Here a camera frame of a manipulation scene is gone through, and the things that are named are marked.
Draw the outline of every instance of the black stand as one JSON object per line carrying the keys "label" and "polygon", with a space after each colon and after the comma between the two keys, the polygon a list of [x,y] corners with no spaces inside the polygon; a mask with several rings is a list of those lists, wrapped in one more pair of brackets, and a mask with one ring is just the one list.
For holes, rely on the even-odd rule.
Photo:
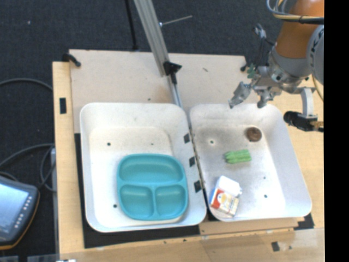
{"label": "black stand", "polygon": [[133,25],[132,14],[131,14],[131,9],[130,9],[130,1],[129,0],[125,0],[125,6],[126,6],[127,17],[128,17],[129,23],[130,23],[131,37],[132,37],[132,42],[133,42],[133,50],[134,51],[138,51],[139,47],[137,45],[135,27]]}

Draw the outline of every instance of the black clamp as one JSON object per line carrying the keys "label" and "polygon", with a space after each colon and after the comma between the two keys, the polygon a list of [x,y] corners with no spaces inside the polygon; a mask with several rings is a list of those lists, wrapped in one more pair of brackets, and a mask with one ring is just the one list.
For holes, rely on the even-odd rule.
{"label": "black clamp", "polygon": [[291,126],[295,126],[303,131],[323,132],[323,127],[316,128],[312,123],[317,121],[317,117],[306,118],[300,112],[288,111],[284,114],[284,121]]}
{"label": "black clamp", "polygon": [[77,67],[81,66],[81,63],[78,60],[76,60],[76,58],[73,55],[71,55],[70,53],[64,53],[62,55],[62,61],[63,62],[72,61],[75,64],[75,66],[77,66]]}
{"label": "black clamp", "polygon": [[167,76],[169,75],[171,77],[171,81],[174,85],[177,84],[176,72],[178,72],[181,67],[181,65],[171,63],[170,61],[164,63],[165,73]]}

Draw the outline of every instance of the aluminum rail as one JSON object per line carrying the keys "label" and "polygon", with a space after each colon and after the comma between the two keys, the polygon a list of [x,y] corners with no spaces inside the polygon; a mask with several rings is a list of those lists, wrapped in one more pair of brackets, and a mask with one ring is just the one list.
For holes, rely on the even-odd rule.
{"label": "aluminum rail", "polygon": [[[169,62],[169,54],[165,45],[164,37],[161,32],[160,23],[157,18],[152,0],[134,0],[136,9],[140,16],[147,40],[155,57],[161,76],[168,75],[164,68],[164,63]],[[182,107],[177,85],[173,83],[170,77],[169,85],[172,92],[173,100],[176,105]]]}

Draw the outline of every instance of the metal pole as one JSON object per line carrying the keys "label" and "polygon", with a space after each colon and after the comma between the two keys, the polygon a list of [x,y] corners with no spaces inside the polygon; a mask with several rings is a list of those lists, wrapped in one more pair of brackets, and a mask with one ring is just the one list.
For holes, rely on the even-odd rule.
{"label": "metal pole", "polygon": [[159,25],[160,25],[160,27],[162,27],[164,25],[168,25],[168,24],[171,24],[171,23],[175,23],[175,22],[186,20],[186,19],[190,19],[190,18],[192,18],[192,15],[188,15],[188,16],[185,16],[185,17],[181,17],[180,19],[175,19],[175,20],[171,20],[171,21],[160,22]]}
{"label": "metal pole", "polygon": [[160,75],[165,76],[171,74],[171,77],[168,77],[168,79],[173,100],[176,105],[182,108],[182,102],[177,90],[177,83],[172,79],[175,78],[176,72],[169,73],[168,71],[166,72],[164,68],[164,64],[170,62],[170,58],[161,32],[160,23],[155,13],[153,2],[152,0],[134,0],[134,2],[160,71]]}

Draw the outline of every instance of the green object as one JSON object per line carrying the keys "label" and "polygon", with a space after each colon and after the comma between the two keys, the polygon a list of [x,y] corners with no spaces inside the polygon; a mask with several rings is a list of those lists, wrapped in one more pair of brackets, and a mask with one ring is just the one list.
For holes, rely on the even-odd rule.
{"label": "green object", "polygon": [[247,70],[247,73],[248,73],[248,76],[247,78],[248,79],[253,79],[255,74],[256,74],[256,69],[255,69],[255,65],[254,64],[251,64],[251,66],[249,67],[249,69]]}
{"label": "green object", "polygon": [[230,164],[251,161],[249,150],[228,151],[224,154],[225,161]]}

